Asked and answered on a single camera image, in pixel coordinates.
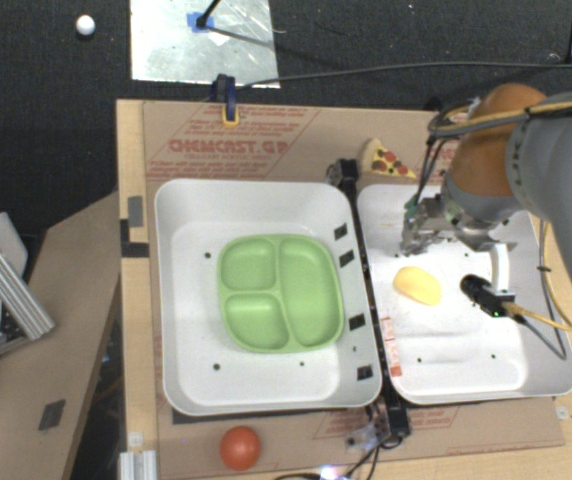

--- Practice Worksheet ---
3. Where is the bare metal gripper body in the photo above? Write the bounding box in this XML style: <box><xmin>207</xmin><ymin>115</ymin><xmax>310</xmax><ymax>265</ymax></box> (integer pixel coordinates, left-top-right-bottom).
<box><xmin>403</xmin><ymin>195</ymin><xmax>498</xmax><ymax>252</ymax></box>

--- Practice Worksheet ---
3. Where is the yellow oval toy food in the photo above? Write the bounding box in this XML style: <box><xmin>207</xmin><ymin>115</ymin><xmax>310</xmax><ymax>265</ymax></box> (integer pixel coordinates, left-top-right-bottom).
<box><xmin>391</xmin><ymin>265</ymin><xmax>443</xmax><ymax>308</ymax></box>

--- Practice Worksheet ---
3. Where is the thin black and white rod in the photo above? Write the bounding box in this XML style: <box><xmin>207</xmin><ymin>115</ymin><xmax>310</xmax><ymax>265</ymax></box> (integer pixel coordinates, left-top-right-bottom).
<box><xmin>344</xmin><ymin>177</ymin><xmax>400</xmax><ymax>414</ymax></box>

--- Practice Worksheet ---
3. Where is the toy pizza slice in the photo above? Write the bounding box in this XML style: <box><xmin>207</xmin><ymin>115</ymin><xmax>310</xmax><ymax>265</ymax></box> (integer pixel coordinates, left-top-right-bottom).
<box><xmin>359</xmin><ymin>137</ymin><xmax>418</xmax><ymax>181</ymax></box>

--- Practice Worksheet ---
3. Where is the white plastic tray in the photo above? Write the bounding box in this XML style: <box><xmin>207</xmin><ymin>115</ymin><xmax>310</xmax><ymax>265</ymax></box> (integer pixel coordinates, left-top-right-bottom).
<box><xmin>356</xmin><ymin>183</ymin><xmax>572</xmax><ymax>406</ymax></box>
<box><xmin>153</xmin><ymin>177</ymin><xmax>384</xmax><ymax>417</ymax></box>

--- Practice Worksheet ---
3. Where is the green divided plate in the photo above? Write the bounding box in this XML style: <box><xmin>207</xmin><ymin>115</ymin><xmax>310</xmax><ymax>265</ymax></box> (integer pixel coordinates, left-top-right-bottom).
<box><xmin>216</xmin><ymin>233</ymin><xmax>345</xmax><ymax>355</ymax></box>

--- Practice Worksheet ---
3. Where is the brown cardboard board red print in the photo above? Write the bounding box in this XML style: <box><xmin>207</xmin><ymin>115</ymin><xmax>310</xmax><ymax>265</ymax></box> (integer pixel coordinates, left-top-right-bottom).
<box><xmin>140</xmin><ymin>99</ymin><xmax>567</xmax><ymax>469</ymax></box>

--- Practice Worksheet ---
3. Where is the red toy tomato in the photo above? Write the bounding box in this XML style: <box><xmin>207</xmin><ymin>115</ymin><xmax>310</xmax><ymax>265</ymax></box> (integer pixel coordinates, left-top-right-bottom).
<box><xmin>218</xmin><ymin>425</ymin><xmax>263</xmax><ymax>472</ymax></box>

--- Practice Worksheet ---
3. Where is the black cylinder on white bracket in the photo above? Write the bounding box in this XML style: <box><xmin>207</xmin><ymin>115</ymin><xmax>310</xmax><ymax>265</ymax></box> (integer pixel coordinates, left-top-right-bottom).
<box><xmin>459</xmin><ymin>241</ymin><xmax>518</xmax><ymax>319</ymax></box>

